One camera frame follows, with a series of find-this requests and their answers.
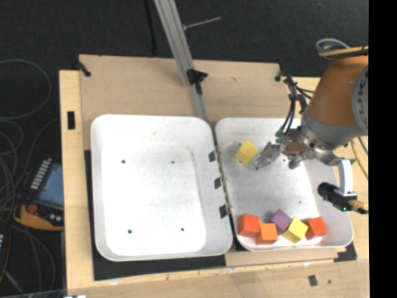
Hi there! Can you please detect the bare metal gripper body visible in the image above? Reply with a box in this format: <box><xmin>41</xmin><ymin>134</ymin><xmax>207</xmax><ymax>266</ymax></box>
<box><xmin>280</xmin><ymin>129</ymin><xmax>344</xmax><ymax>166</ymax></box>

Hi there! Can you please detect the yellow cube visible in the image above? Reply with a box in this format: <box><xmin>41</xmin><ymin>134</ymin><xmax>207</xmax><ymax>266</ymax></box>
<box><xmin>281</xmin><ymin>217</ymin><xmax>309</xmax><ymax>245</ymax></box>
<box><xmin>234</xmin><ymin>140</ymin><xmax>259</xmax><ymax>167</ymax></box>

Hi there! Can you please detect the white plastic tray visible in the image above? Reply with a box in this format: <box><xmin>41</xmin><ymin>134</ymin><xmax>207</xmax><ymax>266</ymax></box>
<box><xmin>214</xmin><ymin>117</ymin><xmax>355</xmax><ymax>253</ymax></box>
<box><xmin>90</xmin><ymin>114</ymin><xmax>234</xmax><ymax>263</ymax></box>

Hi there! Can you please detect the purple cube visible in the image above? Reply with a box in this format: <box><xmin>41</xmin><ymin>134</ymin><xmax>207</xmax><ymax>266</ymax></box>
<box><xmin>270</xmin><ymin>209</ymin><xmax>293</xmax><ymax>232</ymax></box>

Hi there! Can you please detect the red cube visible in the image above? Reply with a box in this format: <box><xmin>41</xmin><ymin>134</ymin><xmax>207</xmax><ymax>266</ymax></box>
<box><xmin>237</xmin><ymin>214</ymin><xmax>261</xmax><ymax>238</ymax></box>
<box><xmin>305</xmin><ymin>217</ymin><xmax>329</xmax><ymax>241</ymax></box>

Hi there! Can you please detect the orange cube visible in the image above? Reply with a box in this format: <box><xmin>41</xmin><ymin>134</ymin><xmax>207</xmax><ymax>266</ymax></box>
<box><xmin>255</xmin><ymin>222</ymin><xmax>279</xmax><ymax>246</ymax></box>

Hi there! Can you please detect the brown cardboard board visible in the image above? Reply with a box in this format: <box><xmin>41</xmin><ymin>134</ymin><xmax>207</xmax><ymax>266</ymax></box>
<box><xmin>78</xmin><ymin>53</ymin><xmax>347</xmax><ymax>268</ymax></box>

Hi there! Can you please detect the black cylinder on white bracket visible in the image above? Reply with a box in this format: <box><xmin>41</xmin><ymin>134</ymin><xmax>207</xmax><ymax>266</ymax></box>
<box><xmin>316</xmin><ymin>158</ymin><xmax>368</xmax><ymax>214</ymax></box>

